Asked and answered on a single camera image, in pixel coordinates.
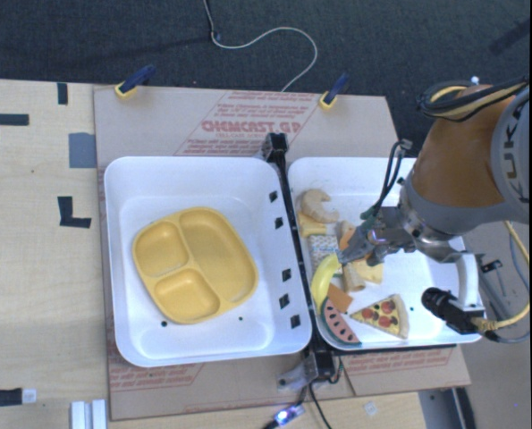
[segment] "black fabric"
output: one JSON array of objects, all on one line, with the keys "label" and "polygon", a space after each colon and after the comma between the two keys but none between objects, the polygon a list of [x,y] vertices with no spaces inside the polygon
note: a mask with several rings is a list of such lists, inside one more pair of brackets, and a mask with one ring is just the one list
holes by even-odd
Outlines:
[{"label": "black fabric", "polygon": [[[227,45],[292,26],[317,43],[290,91],[386,96],[400,138],[419,149],[431,120],[415,97],[440,81],[529,74],[530,0],[209,0]],[[0,0],[0,78],[117,84],[147,64],[149,84],[281,90],[312,59],[297,33],[225,51],[202,0]]]}]

